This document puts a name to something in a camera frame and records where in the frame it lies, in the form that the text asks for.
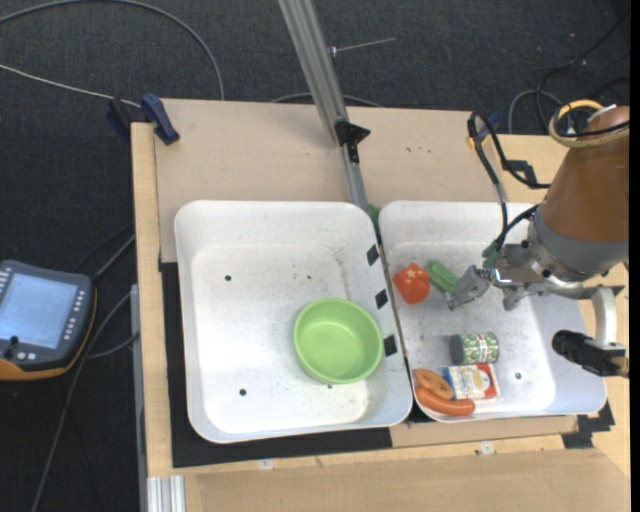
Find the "dark carpet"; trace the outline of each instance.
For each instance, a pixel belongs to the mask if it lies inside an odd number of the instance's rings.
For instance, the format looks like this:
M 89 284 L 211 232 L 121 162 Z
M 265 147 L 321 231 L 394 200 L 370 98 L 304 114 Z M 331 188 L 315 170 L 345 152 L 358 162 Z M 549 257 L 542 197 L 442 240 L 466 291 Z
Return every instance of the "dark carpet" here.
M 498 111 L 501 133 L 514 98 L 549 71 L 542 89 L 562 102 L 630 102 L 630 14 L 616 24 L 630 9 L 627 0 L 316 4 L 331 45 L 395 38 L 339 54 L 346 95 L 388 107 Z M 149 92 L 220 97 L 204 50 L 157 12 L 84 2 L 6 19 L 35 5 L 0 2 L 0 65 L 135 102 Z M 146 5 L 206 42 L 225 99 L 269 101 L 307 90 L 276 0 Z M 0 261 L 71 270 L 90 255 L 81 270 L 91 274 L 133 233 L 92 252 L 133 220 L 129 147 L 107 123 L 107 105 L 0 68 Z M 541 107 L 548 119 L 555 100 L 543 96 Z M 517 103 L 512 131 L 544 133 L 533 96 Z M 98 281 L 97 323 L 135 282 L 130 248 Z M 114 316 L 96 351 L 130 335 L 128 311 Z M 31 509 L 72 378 L 73 371 L 0 384 L 0 511 Z M 130 512 L 138 498 L 132 354 L 125 348 L 84 366 L 38 510 Z

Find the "metal pole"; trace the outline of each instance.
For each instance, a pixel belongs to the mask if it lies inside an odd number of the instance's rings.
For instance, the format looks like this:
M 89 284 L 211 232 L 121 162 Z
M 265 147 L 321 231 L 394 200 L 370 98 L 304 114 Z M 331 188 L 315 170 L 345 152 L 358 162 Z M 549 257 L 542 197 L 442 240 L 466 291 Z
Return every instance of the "metal pole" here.
M 313 1 L 278 1 L 325 130 L 335 144 L 342 146 L 342 163 L 350 200 L 368 212 L 357 156 L 354 157 L 353 147 L 349 151 L 349 144 L 339 140 L 336 133 L 336 124 L 348 123 L 349 117 Z

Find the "green bowl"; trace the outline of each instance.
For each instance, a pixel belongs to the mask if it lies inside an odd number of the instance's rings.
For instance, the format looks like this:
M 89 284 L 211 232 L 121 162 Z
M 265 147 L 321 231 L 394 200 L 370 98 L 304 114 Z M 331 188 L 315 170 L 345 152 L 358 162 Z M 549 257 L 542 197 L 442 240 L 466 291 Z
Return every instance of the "green bowl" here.
M 345 299 L 320 299 L 298 315 L 293 333 L 304 369 L 320 382 L 365 379 L 382 360 L 382 334 L 373 317 Z

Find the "sausage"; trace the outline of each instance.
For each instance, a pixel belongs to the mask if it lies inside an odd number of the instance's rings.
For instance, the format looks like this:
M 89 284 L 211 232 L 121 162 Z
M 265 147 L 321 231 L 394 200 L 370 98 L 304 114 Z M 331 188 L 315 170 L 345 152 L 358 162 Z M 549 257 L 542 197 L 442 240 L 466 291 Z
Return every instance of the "sausage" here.
M 450 416 L 468 416 L 476 410 L 476 404 L 470 398 L 444 400 L 422 386 L 416 387 L 416 398 L 422 405 Z
M 414 370 L 413 377 L 419 386 L 428 389 L 437 397 L 443 400 L 453 400 L 453 388 L 444 377 L 425 368 Z

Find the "white tray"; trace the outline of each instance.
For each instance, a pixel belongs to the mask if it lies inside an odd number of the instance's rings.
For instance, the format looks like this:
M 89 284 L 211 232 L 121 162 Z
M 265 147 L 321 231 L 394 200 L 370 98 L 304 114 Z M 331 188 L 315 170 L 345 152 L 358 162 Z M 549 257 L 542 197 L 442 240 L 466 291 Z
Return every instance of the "white tray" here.
M 411 383 L 391 301 L 380 308 L 376 301 L 388 291 L 372 250 L 374 227 L 362 210 L 347 203 L 195 201 L 178 212 L 175 235 L 187 407 L 202 437 L 230 443 L 406 418 Z M 398 350 L 366 380 L 327 386 L 300 366 L 294 323 L 323 297 L 356 302 L 383 338 L 396 340 Z
M 509 218 L 530 207 L 510 204 Z M 482 267 L 482 251 L 501 229 L 498 205 L 491 203 L 399 201 L 385 206 L 380 232 L 390 275 L 415 262 L 423 268 L 439 260 L 461 276 L 474 264 Z M 517 225 L 507 242 L 526 238 L 528 223 Z M 476 401 L 472 416 L 447 416 L 427 407 L 423 412 L 443 422 L 587 414 L 606 400 L 604 379 L 557 355 L 553 335 L 561 329 L 585 332 L 576 301 L 559 296 L 527 297 L 513 311 L 502 306 L 502 291 L 490 288 L 482 297 L 450 311 L 442 293 L 432 285 L 427 299 L 396 304 L 410 369 L 441 372 L 451 366 L 449 337 L 492 331 L 500 344 L 494 363 L 501 394 Z

